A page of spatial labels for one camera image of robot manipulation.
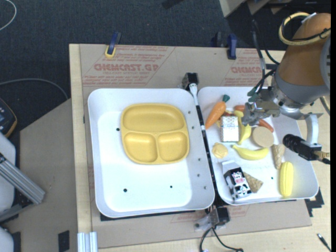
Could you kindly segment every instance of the corn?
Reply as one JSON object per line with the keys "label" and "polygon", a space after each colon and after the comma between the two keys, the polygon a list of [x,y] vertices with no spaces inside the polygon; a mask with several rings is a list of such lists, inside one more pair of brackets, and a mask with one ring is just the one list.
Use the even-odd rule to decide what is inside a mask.
{"label": "corn", "polygon": [[284,162],[280,169],[280,193],[284,197],[292,194],[294,168],[291,162]]}

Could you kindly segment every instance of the tray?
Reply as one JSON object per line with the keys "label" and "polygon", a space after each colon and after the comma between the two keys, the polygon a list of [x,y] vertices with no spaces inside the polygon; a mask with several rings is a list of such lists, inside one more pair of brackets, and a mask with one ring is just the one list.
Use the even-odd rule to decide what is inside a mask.
{"label": "tray", "polygon": [[[227,110],[233,111],[233,107],[238,104],[245,104],[248,100],[247,92],[251,90],[251,87],[205,87],[198,93],[199,106],[201,108],[203,118],[206,120],[213,105],[221,101],[224,94],[230,96],[227,101]],[[280,115],[277,118],[266,118],[274,128],[275,144],[282,142],[282,138],[288,134],[294,134],[301,136],[298,124],[296,120],[287,116]],[[220,131],[216,125],[213,125],[206,130],[209,149],[216,142],[221,142]],[[312,164],[309,161],[301,158],[298,154],[286,149],[283,161],[290,161],[294,166],[294,182],[293,191],[290,197],[283,197],[279,192],[279,174],[280,171],[274,166],[272,158],[272,152],[258,161],[247,161],[237,154],[235,150],[231,148],[234,142],[222,143],[228,148],[228,156],[223,159],[216,158],[211,153],[212,164],[214,168],[215,180],[220,197],[228,204],[242,205],[261,202],[274,202],[274,201],[287,201],[296,200],[300,198],[314,197],[318,192],[318,182]],[[252,140],[251,137],[245,140],[242,145],[244,148],[257,149],[260,148]],[[229,188],[223,177],[222,161],[235,161],[244,172],[251,176],[263,181],[261,189],[257,193],[252,193],[248,197],[233,200]]]}
{"label": "tray", "polygon": [[[170,164],[139,164],[125,153],[122,112],[141,103],[169,104],[186,121],[189,152]],[[88,98],[98,210],[108,217],[207,209],[214,201],[211,172],[192,95],[183,89],[97,89]]]}
{"label": "tray", "polygon": [[121,114],[124,151],[141,164],[176,163],[189,152],[189,135],[183,113],[166,103],[138,103]]}

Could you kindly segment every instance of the yellow plate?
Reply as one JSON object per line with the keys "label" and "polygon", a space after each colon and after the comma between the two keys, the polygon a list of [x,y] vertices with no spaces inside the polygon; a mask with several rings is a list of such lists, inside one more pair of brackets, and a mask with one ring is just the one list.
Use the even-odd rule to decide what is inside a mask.
{"label": "yellow plate", "polygon": [[141,103],[125,108],[121,137],[127,156],[141,164],[175,163],[189,152],[184,115],[170,104]]}

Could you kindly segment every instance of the black floor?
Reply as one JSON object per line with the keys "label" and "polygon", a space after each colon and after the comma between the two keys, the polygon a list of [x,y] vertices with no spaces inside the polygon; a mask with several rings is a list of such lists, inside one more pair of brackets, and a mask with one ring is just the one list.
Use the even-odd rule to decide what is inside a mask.
{"label": "black floor", "polygon": [[[294,0],[277,14],[262,8],[251,16],[246,3],[224,18],[219,0],[11,0],[13,22],[0,30],[0,98],[18,118],[16,131],[65,101],[50,83],[4,82],[39,78],[70,97],[70,43],[108,44],[114,31],[121,44],[211,46],[220,31],[234,33],[237,47],[253,48],[250,24],[259,24],[268,49],[285,50],[277,36],[281,21],[296,11],[331,12],[331,0]],[[14,13],[0,0],[0,27]]]}

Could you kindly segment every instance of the wooden table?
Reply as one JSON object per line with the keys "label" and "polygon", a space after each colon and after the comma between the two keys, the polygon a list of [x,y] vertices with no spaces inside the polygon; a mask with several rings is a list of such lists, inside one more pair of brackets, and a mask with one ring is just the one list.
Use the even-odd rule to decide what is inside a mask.
{"label": "wooden table", "polygon": [[[197,51],[204,52],[204,56],[206,56],[208,52],[214,51],[210,48],[196,49]],[[183,53],[188,56],[188,53],[194,50],[195,48],[184,47]],[[92,231],[92,221],[86,155],[86,135],[85,125],[83,123],[84,108],[82,96],[80,45],[70,44],[69,54],[78,231],[80,233],[89,233]],[[275,59],[280,61],[284,52],[271,51],[271,54]],[[224,57],[226,55],[226,49],[217,48],[216,55],[222,55]],[[325,113],[324,108],[319,101],[317,101],[312,108],[307,109],[307,111],[312,110],[314,112]],[[324,151],[330,152],[330,117],[325,113],[319,118],[319,124],[319,143],[322,144]],[[302,136],[305,136],[307,133],[305,123],[299,122],[299,127]],[[311,218],[312,226],[222,236],[221,238],[223,242],[228,246],[237,248],[242,247],[244,251],[327,251],[322,242],[319,241],[317,233],[320,233],[331,245],[330,166],[317,161],[313,161],[312,164],[324,200],[322,208],[313,210],[313,217]],[[199,242],[199,239],[186,239],[162,243],[111,247],[99,249],[99,251],[198,251]],[[203,248],[206,248],[209,251],[226,251],[215,237],[207,237],[203,243]]]}

